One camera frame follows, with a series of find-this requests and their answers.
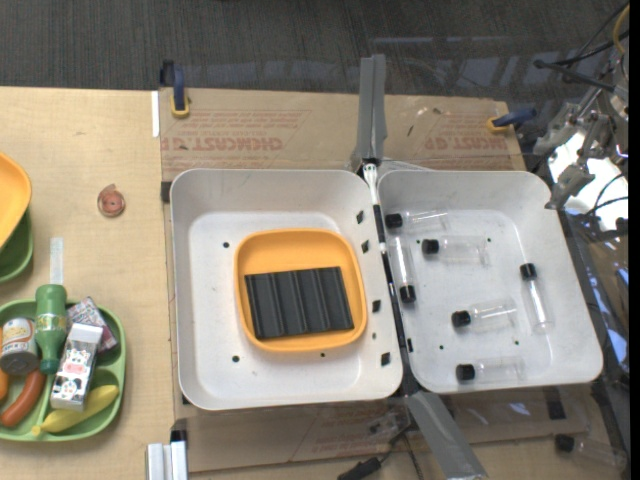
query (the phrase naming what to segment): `toy sausage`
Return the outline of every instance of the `toy sausage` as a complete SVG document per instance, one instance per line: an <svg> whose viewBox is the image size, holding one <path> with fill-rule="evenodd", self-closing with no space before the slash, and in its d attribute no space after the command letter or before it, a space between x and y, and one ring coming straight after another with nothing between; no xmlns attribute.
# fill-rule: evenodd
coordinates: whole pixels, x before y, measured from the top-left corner
<svg viewBox="0 0 640 480"><path fill-rule="evenodd" d="M2 343L2 327L0 326L0 343ZM9 375L0 368L0 402L9 391Z"/></svg>
<svg viewBox="0 0 640 480"><path fill-rule="evenodd" d="M20 395L0 416L0 422L5 427L15 427L29 414L40 398L46 379L47 376L37 369L27 375Z"/></svg>

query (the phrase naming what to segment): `gray carpet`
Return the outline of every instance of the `gray carpet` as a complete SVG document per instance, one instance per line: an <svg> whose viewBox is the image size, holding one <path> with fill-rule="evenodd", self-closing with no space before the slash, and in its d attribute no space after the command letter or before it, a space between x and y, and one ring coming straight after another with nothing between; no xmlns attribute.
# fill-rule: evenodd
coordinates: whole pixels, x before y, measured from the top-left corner
<svg viewBox="0 0 640 480"><path fill-rule="evenodd" d="M150 90L172 59L194 87L357 93L360 58L384 53L389 94L490 97L544 123L585 87L532 61L575 53L625 1L0 0L0 85Z"/></svg>

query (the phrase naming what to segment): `cable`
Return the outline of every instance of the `cable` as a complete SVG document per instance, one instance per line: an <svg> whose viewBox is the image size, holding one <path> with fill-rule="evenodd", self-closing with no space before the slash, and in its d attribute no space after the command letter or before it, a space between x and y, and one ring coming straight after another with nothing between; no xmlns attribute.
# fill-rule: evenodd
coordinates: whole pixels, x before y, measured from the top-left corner
<svg viewBox="0 0 640 480"><path fill-rule="evenodd" d="M629 158L629 153L623 153L622 149L620 148L620 144L616 144L616 153L620 158L624 158L625 160Z"/></svg>
<svg viewBox="0 0 640 480"><path fill-rule="evenodd" d="M624 52L625 52L624 46L622 46L622 43L620 43L620 27L622 26L622 22L625 20L625 18L629 16L630 9L631 9L631 4L627 4L627 6L624 8L624 11L622 11L622 14L620 14L620 16L618 17L618 20L616 21L616 24L613 27L613 42L615 43L616 48L620 52L620 55L624 55Z"/></svg>
<svg viewBox="0 0 640 480"><path fill-rule="evenodd" d="M409 457L411 458L411 462L413 463L413 467L416 470L416 475L418 476L419 480L424 480L424 473L422 472L422 468L420 467L420 464L418 463L418 459L416 458L415 453L413 453L413 448L411 448L411 443L409 442L409 439L407 438L406 434L402 434L402 440L404 441L404 443L407 445L407 449L409 450Z"/></svg>
<svg viewBox="0 0 640 480"><path fill-rule="evenodd" d="M622 34L620 34L619 38L626 39L629 37L629 29L625 30ZM568 59L557 60L555 62L551 62L551 64L555 64L556 66L572 66L576 62L580 62L581 60L588 59L589 57L593 57L594 55L603 52L613 46L613 40L607 41L606 43L602 43L601 45L596 46L593 50L588 51L587 53L583 53L576 57L570 57Z"/></svg>
<svg viewBox="0 0 640 480"><path fill-rule="evenodd" d="M387 453L382 457L371 457L363 462L358 462L350 470L338 475L338 480L361 480L378 471L382 467L384 461L386 461L393 453L393 449L398 439L405 437L404 434L407 430L408 428L404 428L399 434L396 434L389 441L389 451L387 451Z"/></svg>
<svg viewBox="0 0 640 480"><path fill-rule="evenodd" d="M624 174L618 174L617 176L615 176L613 179L609 180L604 187L602 187L602 190L600 191L600 193L598 194L598 197L596 198L596 202L594 203L594 207L598 206L598 203L600 203L600 199L602 199L602 196L604 195L605 191L609 188L609 186L616 180L619 180L620 178L623 178Z"/></svg>
<svg viewBox="0 0 640 480"><path fill-rule="evenodd" d="M591 210L589 210L585 215L595 215L595 213L600 209L600 208L604 208L605 206L609 206L610 204L613 203L617 203L618 201L625 201L629 199L629 196L623 196L623 197L616 197L615 199L611 199L609 201L606 201L602 204L599 204L598 206L594 206L593 208L591 208Z"/></svg>
<svg viewBox="0 0 640 480"><path fill-rule="evenodd" d="M583 75L582 73L577 73L575 71L571 71L567 68L564 68L562 66L558 66L556 64L550 64L548 62L544 62L540 59L537 59L535 61L533 61L533 65L535 67L537 67L538 69L551 69L552 71L557 71L558 73L562 73L563 75L566 75L570 78L573 78L574 80L578 81L578 82L582 82L583 84L587 84L587 85L591 85L593 87L598 87L600 89L603 89L607 92L614 92L616 90L615 85L611 85L611 84L606 84L604 82L601 82L600 80L596 80L595 78L591 78L589 76Z"/></svg>
<svg viewBox="0 0 640 480"><path fill-rule="evenodd" d="M582 55L584 53L584 51L589 47L589 45L591 43L593 43L593 41L595 41L596 37L598 37L598 35L605 29L607 28L607 25L609 23L611 23L616 16L618 16L620 13L624 12L625 8L631 4L631 0L627 0L626 2L624 2L620 7L618 7L617 9L615 9L610 15L609 17L604 21L604 23L602 25L600 25L600 28L598 30L596 30L596 32L587 40L586 43L584 43L582 45L582 47L580 48L580 50L578 51L578 56Z"/></svg>
<svg viewBox="0 0 640 480"><path fill-rule="evenodd" d="M627 5L630 5L631 0L627 0L626 2L624 2L620 7L618 7L617 9L615 9L610 15L609 17L604 21L604 23L602 25L600 25L600 28L598 30L596 30L596 32L587 40L586 43L584 43L582 45L582 47L580 47L580 50L578 50L578 53L576 55L576 57L581 57L582 54L585 52L585 50L589 47L589 45L595 41L596 37L598 37L598 35L607 27L607 25L609 25L609 23L611 23L611 21L613 19L615 19L616 16L618 16L620 13L624 12L624 9L626 8ZM574 63L570 63L568 64L568 67L571 68L573 66ZM566 73L562 76L562 81L565 83L570 83L571 82L571 78L569 75L567 75Z"/></svg>

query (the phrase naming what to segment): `test tube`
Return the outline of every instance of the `test tube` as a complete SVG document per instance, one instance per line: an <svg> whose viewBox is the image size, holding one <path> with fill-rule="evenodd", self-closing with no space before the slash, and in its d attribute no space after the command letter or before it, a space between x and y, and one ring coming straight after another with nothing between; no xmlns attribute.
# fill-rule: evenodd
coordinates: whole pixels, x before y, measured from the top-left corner
<svg viewBox="0 0 640 480"><path fill-rule="evenodd" d="M400 299L410 304L416 300L411 250L401 236L394 236L389 247L391 271Z"/></svg>
<svg viewBox="0 0 640 480"><path fill-rule="evenodd" d="M597 461L620 472L627 467L627 454L624 451L585 436L558 434L555 436L555 445L556 450L568 453L576 459Z"/></svg>
<svg viewBox="0 0 640 480"><path fill-rule="evenodd" d="M525 377L521 357L492 357L478 359L456 366L456 377L461 384L495 384L522 380Z"/></svg>
<svg viewBox="0 0 640 480"><path fill-rule="evenodd" d="M387 229L398 229L405 227L407 232L413 231L441 231L449 227L449 220L446 210L426 210L426 211L401 211L388 213L384 217Z"/></svg>
<svg viewBox="0 0 640 480"><path fill-rule="evenodd" d="M443 236L422 240L427 259L452 263L489 263L487 241L482 236Z"/></svg>
<svg viewBox="0 0 640 480"><path fill-rule="evenodd" d="M509 297L471 304L467 309L452 313L451 323L460 331L497 331L514 327L516 316L516 304Z"/></svg>
<svg viewBox="0 0 640 480"><path fill-rule="evenodd" d="M520 275L524 282L523 296L531 327L534 332L545 333L553 327L553 318L535 265L533 263L521 265Z"/></svg>

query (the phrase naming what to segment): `yellow bowl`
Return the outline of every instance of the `yellow bowl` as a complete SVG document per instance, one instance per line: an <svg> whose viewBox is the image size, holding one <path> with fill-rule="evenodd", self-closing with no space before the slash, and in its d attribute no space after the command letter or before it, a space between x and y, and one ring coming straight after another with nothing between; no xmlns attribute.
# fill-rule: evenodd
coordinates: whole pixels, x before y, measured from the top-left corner
<svg viewBox="0 0 640 480"><path fill-rule="evenodd" d="M31 180L11 158L0 153L0 250L31 202Z"/></svg>
<svg viewBox="0 0 640 480"><path fill-rule="evenodd" d="M253 327L245 276L290 270L340 267L353 328L320 333L258 339ZM352 343L367 325L362 275L353 249L339 234L324 229L278 229L247 236L234 261L236 303L247 337L263 350L307 352Z"/></svg>

